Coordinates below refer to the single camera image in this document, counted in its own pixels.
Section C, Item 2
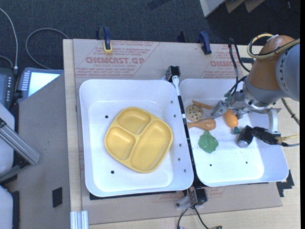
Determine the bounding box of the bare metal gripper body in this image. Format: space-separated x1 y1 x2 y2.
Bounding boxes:
223 92 272 116

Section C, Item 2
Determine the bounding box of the orange carrot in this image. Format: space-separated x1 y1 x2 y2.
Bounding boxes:
224 109 241 135

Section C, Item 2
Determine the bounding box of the yellow divided plate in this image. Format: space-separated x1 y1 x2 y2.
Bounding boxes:
104 106 174 174

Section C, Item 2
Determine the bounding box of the black block with thin wires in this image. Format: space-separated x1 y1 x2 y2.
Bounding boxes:
167 65 181 82
175 187 208 210

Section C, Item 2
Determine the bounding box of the black cylinder on white bracket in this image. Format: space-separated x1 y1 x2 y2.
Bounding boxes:
237 107 282 149

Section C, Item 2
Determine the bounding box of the orange pizza slice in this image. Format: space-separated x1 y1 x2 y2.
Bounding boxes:
192 100 214 110

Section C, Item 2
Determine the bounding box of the brown chocolate chip biscuit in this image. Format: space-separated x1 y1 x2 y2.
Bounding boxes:
185 104 204 122

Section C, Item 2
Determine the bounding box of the brown cardboard board, red print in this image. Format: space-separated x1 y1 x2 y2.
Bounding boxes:
72 38 290 225

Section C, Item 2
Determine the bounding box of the thin black and white rod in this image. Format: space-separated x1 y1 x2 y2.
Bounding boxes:
172 75 197 190

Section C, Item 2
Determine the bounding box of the brown chicken drumstick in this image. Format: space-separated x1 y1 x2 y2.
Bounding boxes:
187 118 217 131

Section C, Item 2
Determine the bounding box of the green lettuce leaf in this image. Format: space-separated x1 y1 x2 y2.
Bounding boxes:
198 130 219 154

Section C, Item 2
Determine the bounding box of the white plastic tray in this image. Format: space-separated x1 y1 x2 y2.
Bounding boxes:
79 79 194 198
179 78 290 187

